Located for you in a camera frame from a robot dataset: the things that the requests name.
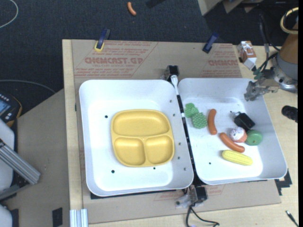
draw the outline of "yellow divided plate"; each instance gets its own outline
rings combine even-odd
[[[117,159],[126,166],[158,166],[175,153],[168,118],[157,110],[135,109],[116,113],[111,136]]]

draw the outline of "toy hot dog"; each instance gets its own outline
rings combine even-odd
[[[136,13],[136,11],[133,9],[133,7],[132,7],[132,3],[131,2],[128,2],[127,3],[127,8],[128,8],[128,11],[133,15],[133,16],[136,16],[137,15],[137,13]]]
[[[212,135],[217,134],[217,129],[214,124],[214,117],[215,117],[216,113],[217,113],[217,111],[215,109],[211,109],[209,111],[208,117],[207,117],[207,126],[208,126],[210,134],[212,134]]]
[[[233,142],[225,133],[220,133],[220,139],[230,149],[243,153],[245,148]]]

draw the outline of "black cable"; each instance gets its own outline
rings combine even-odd
[[[260,28],[260,32],[261,32],[261,36],[262,36],[264,44],[270,44],[277,51],[279,51],[280,49],[272,43],[270,36],[268,35],[268,26],[267,26],[267,23],[265,22],[264,16],[262,14],[260,14],[259,19],[260,19],[259,28]]]
[[[267,64],[268,64],[268,62],[269,62],[272,58],[274,58],[277,54],[278,54],[278,53],[274,53],[274,54],[272,54],[271,56],[268,56],[268,53],[266,53],[266,60],[265,60],[265,61],[263,62],[263,64],[259,67],[259,68],[262,68],[262,67],[263,67],[262,72],[265,70],[265,68],[266,68],[266,66],[267,66]]]
[[[43,84],[40,84],[40,83],[37,83],[37,82],[33,82],[33,81],[24,81],[24,80],[13,80],[13,79],[8,79],[8,80],[0,80],[0,82],[21,82],[21,83],[28,83],[28,84],[33,84],[33,85],[36,85],[36,86],[40,86],[40,87],[44,87],[46,88],[47,90],[50,90],[52,93],[56,93],[54,90],[52,90],[51,88],[43,85]]]
[[[187,214],[186,214],[186,226],[187,226],[187,227],[190,227],[190,225],[188,224],[188,218],[189,218],[189,214],[190,214],[191,211],[194,213],[194,215],[195,215],[199,220],[201,220],[201,221],[203,221],[203,222],[207,222],[207,223],[212,223],[212,224],[214,224],[213,227],[219,226],[219,225],[220,225],[218,222],[205,220],[205,219],[202,219],[201,217],[199,217],[199,216],[197,215],[197,213],[193,210],[193,206],[194,206],[194,204],[192,204],[192,205],[190,205],[190,206],[188,207],[188,211],[187,211]]]
[[[187,190],[188,190],[188,188],[186,188],[186,189],[182,189],[182,191],[183,191],[184,195],[185,195],[185,194],[187,194]]]
[[[267,17],[270,17],[275,24],[277,24],[277,28],[280,28],[279,22],[281,17],[277,17],[276,15],[274,15],[271,11],[268,10],[268,8],[269,7],[261,6],[260,10],[265,13]]]

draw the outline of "white cable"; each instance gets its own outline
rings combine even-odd
[[[13,22],[13,21],[17,18],[18,13],[19,13],[19,8],[18,8],[17,3],[15,3],[15,1],[13,1],[13,0],[8,0],[8,1],[11,1],[11,2],[16,6],[16,14],[15,14],[15,16],[13,17],[12,20],[10,20],[10,21],[9,21],[8,23],[6,23],[6,24],[1,25],[0,28],[3,28],[4,26],[9,25],[11,22]]]

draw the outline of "yellow corn cob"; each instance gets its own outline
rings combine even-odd
[[[246,156],[240,152],[234,150],[224,150],[222,152],[222,157],[225,160],[231,161],[233,163],[241,164],[244,166],[252,165],[252,159],[249,156]]]

